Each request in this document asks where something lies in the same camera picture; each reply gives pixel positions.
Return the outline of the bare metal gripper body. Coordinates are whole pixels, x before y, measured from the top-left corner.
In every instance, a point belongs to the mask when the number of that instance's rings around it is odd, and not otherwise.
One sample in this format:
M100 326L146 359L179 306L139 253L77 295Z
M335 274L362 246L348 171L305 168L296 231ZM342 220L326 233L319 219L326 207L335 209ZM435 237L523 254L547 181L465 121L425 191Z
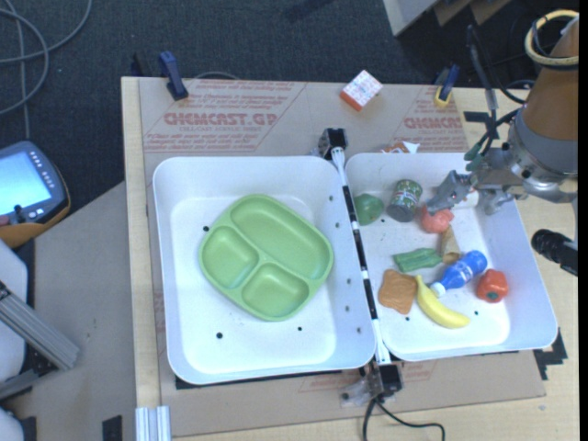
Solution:
M496 198L529 196L551 203L572 203L578 193L562 185L575 174L556 169L523 148L491 148L468 163L469 181L479 191Z

